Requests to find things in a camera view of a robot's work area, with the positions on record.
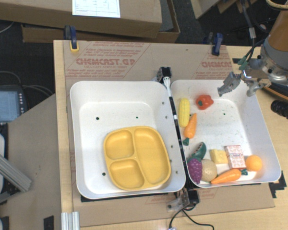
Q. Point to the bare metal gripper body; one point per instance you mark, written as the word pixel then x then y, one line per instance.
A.
pixel 266 74

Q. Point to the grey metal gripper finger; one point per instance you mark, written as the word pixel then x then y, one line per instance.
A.
pixel 252 88
pixel 229 84

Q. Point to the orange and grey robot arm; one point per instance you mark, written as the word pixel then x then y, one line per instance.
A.
pixel 280 27

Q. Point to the red bell pepper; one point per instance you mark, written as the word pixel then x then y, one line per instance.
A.
pixel 204 102

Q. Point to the white plastic tray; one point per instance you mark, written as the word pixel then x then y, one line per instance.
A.
pixel 220 128
pixel 105 109

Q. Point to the yellow corn cob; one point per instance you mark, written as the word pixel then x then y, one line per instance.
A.
pixel 184 111

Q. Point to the orange carrot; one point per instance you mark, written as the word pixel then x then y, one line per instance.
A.
pixel 226 176
pixel 191 127

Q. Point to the thin black and white rod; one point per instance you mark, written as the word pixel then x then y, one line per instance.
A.
pixel 174 114

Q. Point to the pink carton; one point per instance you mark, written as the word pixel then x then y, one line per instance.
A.
pixel 235 157

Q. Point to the green watermelon slice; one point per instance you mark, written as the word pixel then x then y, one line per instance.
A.
pixel 200 151

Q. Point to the yellow cheese wedge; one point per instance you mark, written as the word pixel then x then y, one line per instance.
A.
pixel 218 156

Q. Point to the orange fruit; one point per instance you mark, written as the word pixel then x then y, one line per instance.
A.
pixel 253 163

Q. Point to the flat brown cardboard box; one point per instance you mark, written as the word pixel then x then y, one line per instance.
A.
pixel 168 32

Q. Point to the beige potato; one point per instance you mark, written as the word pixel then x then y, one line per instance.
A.
pixel 209 170

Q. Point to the brown cardboard board red print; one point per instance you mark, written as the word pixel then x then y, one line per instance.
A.
pixel 139 63

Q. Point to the purple grapes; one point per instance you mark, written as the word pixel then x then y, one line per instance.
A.
pixel 195 170

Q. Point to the yellow divided plate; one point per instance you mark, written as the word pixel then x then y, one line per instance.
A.
pixel 144 157

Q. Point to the white printed paper sheet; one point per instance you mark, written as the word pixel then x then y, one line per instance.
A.
pixel 96 0

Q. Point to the large brown cardboard box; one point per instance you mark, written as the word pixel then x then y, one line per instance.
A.
pixel 38 8

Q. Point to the black cylinder on white bracket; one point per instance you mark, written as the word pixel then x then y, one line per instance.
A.
pixel 282 109

